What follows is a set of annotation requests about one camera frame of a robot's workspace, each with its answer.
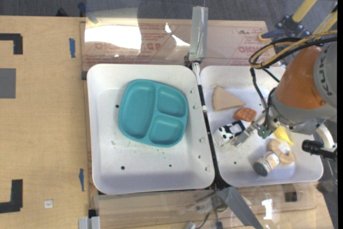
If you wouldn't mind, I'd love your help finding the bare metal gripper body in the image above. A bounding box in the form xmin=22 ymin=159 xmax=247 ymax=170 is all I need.
xmin=249 ymin=112 xmax=282 ymax=134

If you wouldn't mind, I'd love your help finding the yellow banana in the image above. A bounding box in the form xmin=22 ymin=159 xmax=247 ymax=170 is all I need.
xmin=273 ymin=125 xmax=294 ymax=146

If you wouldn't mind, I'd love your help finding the orange waffle biscuit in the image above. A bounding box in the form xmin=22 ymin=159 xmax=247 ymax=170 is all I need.
xmin=233 ymin=107 xmax=257 ymax=123

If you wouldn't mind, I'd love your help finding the white plastic tray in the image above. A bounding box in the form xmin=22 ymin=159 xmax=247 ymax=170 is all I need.
xmin=86 ymin=63 xmax=215 ymax=195
xmin=199 ymin=65 xmax=324 ymax=188

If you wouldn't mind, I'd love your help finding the small white and grey can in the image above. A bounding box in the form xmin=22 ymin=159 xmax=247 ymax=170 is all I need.
xmin=252 ymin=151 xmax=280 ymax=177

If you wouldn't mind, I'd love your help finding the tan pizza slice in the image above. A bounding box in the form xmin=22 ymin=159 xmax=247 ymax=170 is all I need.
xmin=212 ymin=85 xmax=247 ymax=112

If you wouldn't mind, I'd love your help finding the tan doughnut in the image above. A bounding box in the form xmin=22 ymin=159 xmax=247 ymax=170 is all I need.
xmin=267 ymin=139 xmax=295 ymax=165

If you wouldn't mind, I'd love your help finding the teal divided plate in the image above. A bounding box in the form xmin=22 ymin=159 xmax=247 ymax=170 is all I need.
xmin=118 ymin=79 xmax=189 ymax=148

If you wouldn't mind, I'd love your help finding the brown cardboard board red print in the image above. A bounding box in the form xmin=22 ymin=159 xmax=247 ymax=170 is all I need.
xmin=80 ymin=18 xmax=317 ymax=213

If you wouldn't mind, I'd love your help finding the black cylinder on white bracket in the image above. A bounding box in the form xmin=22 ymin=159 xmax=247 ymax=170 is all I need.
xmin=302 ymin=123 xmax=338 ymax=161

